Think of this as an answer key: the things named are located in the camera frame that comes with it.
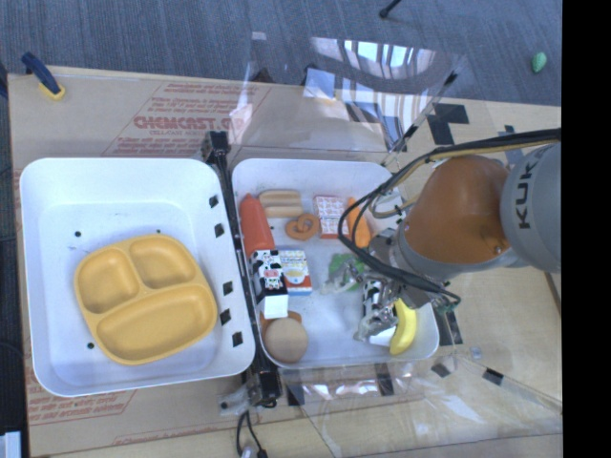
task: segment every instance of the yellow plate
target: yellow plate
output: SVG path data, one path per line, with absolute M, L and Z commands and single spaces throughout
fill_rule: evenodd
M 162 234 L 110 244 L 88 255 L 74 290 L 95 342 L 121 364 L 145 364 L 212 331 L 218 308 L 197 262 Z

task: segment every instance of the toy ketchup bottle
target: toy ketchup bottle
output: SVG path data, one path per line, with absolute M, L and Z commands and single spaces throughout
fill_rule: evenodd
M 276 249 L 265 210 L 258 198 L 246 194 L 240 204 L 240 220 L 246 256 L 250 258 L 255 251 Z

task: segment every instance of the plastic sheet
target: plastic sheet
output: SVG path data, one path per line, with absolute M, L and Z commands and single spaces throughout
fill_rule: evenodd
M 340 380 L 328 372 L 284 378 L 338 458 L 562 433 L 560 401 L 506 376 L 499 382 L 464 355 L 334 376 Z

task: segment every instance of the blue clamp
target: blue clamp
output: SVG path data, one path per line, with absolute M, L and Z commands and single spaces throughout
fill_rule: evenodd
M 49 69 L 40 59 L 31 52 L 26 52 L 21 56 L 21 61 L 26 65 L 26 69 L 34 73 L 40 80 L 38 87 L 46 96 L 53 100 L 61 100 L 64 97 L 66 89 L 57 83 Z

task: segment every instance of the white tray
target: white tray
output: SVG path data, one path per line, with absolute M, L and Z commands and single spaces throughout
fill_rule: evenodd
M 73 397 L 235 375 L 250 365 L 254 337 L 210 167 L 194 159 L 45 158 L 28 165 L 20 181 L 33 369 L 42 386 Z M 224 234 L 217 237 L 216 226 Z M 74 270 L 87 253 L 157 231 L 187 247 L 219 314 L 231 319 L 163 360 L 118 364 L 88 347 L 93 339 L 75 297 Z
M 388 170 L 375 163 L 306 159 L 246 159 L 233 171 L 232 183 L 237 205 L 246 194 L 254 197 L 265 190 L 296 189 L 302 194 L 306 212 L 313 212 L 315 195 L 360 198 L 390 177 Z M 366 213 L 374 232 L 396 227 L 396 219 L 381 221 Z M 296 364 L 270 360 L 284 368 L 314 368 L 345 364 L 383 363 L 391 360 L 409 361 L 429 358 L 439 346 L 439 330 L 429 303 L 418 309 L 418 327 L 408 350 L 392 357 L 384 346 L 353 339 L 362 318 L 362 294 L 348 291 L 320 294 L 327 280 L 328 266 L 336 253 L 350 253 L 337 239 L 296 241 L 284 232 L 288 219 L 270 219 L 272 234 L 278 248 L 305 250 L 312 278 L 313 292 L 309 296 L 289 297 L 289 310 L 303 317 L 309 338 L 307 352 Z

